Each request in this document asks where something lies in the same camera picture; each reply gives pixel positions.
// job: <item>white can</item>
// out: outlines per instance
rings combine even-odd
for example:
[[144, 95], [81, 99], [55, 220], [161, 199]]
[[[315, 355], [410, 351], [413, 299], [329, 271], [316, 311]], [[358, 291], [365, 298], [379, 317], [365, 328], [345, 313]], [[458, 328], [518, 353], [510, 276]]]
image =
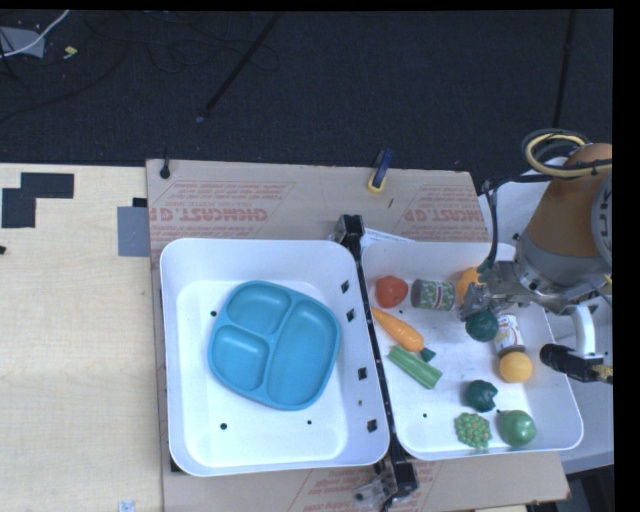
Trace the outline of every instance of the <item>white can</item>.
[[525, 351], [516, 315], [500, 315], [498, 317], [498, 334], [493, 339], [493, 344], [496, 347], [498, 357], [513, 351]]

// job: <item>red tomato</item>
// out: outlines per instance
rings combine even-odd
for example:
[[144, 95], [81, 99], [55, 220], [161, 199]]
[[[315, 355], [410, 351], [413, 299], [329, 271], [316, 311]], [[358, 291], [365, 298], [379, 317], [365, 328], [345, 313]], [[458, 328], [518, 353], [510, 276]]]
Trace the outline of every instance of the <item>red tomato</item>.
[[376, 281], [376, 299], [383, 308], [400, 304], [409, 293], [409, 285], [395, 276], [384, 276]]

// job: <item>green can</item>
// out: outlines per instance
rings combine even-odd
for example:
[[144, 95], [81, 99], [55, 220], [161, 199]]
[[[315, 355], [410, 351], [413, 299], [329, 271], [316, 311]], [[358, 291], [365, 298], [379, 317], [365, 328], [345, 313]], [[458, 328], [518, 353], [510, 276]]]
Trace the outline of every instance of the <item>green can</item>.
[[416, 279], [411, 286], [411, 305], [416, 308], [451, 311], [455, 305], [453, 283]]

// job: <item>toy orange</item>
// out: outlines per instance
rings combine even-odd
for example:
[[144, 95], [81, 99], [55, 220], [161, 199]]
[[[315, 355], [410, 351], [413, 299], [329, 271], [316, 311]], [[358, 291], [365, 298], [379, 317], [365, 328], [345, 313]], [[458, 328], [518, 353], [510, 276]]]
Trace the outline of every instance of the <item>toy orange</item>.
[[456, 283], [456, 302], [462, 304], [464, 296], [469, 289], [469, 283], [478, 283], [478, 267], [469, 267], [462, 273], [462, 277]]
[[509, 352], [500, 359], [499, 372], [507, 382], [524, 382], [533, 373], [533, 363], [524, 352]]

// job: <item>wooden surface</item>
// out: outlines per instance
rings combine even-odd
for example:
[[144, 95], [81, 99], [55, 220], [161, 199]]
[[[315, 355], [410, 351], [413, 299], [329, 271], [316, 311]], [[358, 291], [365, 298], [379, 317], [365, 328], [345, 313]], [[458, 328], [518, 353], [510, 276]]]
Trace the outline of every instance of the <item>wooden surface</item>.
[[149, 258], [117, 238], [145, 170], [3, 164], [0, 187], [21, 172], [72, 172], [75, 193], [0, 229], [0, 504], [162, 510]]

